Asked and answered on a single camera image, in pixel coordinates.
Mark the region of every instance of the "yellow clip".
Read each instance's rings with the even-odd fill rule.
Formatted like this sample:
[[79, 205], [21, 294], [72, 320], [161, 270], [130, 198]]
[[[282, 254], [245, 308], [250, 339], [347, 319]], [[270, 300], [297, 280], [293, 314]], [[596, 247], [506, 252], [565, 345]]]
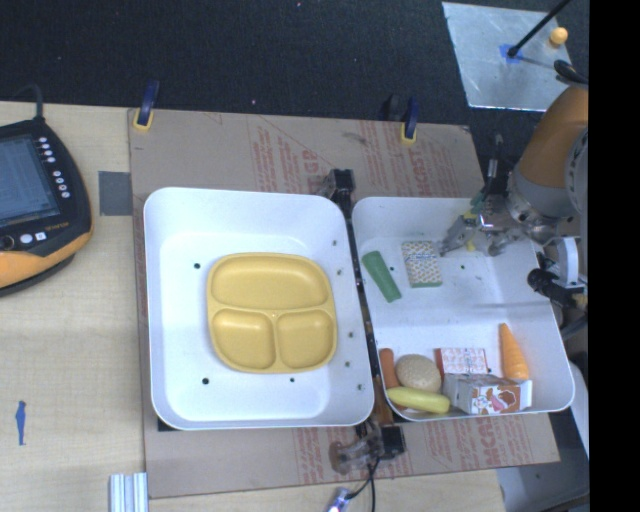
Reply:
[[402, 142], [404, 146], [411, 146], [411, 144], [413, 144], [417, 140], [417, 137], [418, 137], [417, 126], [415, 130], [413, 130], [413, 137], [408, 138], [404, 133], [404, 123], [400, 125], [400, 142]]
[[151, 113], [149, 114], [149, 122], [147, 124], [139, 124], [138, 119], [140, 119], [139, 108], [136, 109], [136, 112], [133, 116], [133, 127], [143, 132], [148, 132], [149, 128], [151, 128], [151, 123], [153, 123], [153, 111], [151, 111]]

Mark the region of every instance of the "yellow plate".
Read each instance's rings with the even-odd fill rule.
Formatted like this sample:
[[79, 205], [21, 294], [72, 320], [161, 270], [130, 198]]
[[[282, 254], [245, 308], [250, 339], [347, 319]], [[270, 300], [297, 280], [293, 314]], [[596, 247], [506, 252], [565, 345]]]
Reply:
[[207, 278], [213, 347], [227, 365], [254, 373], [313, 370], [336, 350], [331, 285], [314, 261], [277, 253], [219, 259]]

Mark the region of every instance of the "black rod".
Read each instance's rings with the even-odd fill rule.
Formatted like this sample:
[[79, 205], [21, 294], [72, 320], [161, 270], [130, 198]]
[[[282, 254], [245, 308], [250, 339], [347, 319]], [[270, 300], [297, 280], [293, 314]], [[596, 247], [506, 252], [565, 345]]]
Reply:
[[533, 27], [533, 30], [531, 30], [531, 32], [529, 32], [526, 36], [524, 36], [518, 44], [516, 44], [515, 46], [512, 46], [511, 48], [509, 48], [509, 50], [507, 50], [507, 55], [513, 59], [518, 53], [518, 50], [522, 48], [529, 39], [531, 39], [534, 35], [536, 35], [536, 33], [542, 27], [544, 27], [551, 18], [553, 18], [556, 14], [558, 14], [564, 8], [564, 6], [567, 5], [570, 1], [571, 0], [562, 0], [562, 2], [560, 2], [553, 9], [551, 9], [549, 14], [547, 14], [544, 18], [542, 18], [540, 20], [540, 23], [538, 23], [535, 27]]

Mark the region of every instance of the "potato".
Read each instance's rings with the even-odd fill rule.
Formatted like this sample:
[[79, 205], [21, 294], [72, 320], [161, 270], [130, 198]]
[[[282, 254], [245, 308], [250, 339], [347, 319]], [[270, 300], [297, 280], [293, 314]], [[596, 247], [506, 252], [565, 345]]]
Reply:
[[396, 361], [396, 376], [400, 384], [408, 388], [437, 393], [442, 377], [436, 363], [420, 354], [407, 354]]

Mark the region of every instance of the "green object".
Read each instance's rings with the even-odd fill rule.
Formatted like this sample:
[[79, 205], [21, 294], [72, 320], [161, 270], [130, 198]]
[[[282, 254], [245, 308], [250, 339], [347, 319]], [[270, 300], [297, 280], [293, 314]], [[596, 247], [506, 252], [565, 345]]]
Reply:
[[380, 288], [387, 302], [393, 302], [402, 297], [379, 251], [372, 251], [365, 254], [362, 257], [362, 263], [378, 285], [378, 288]]

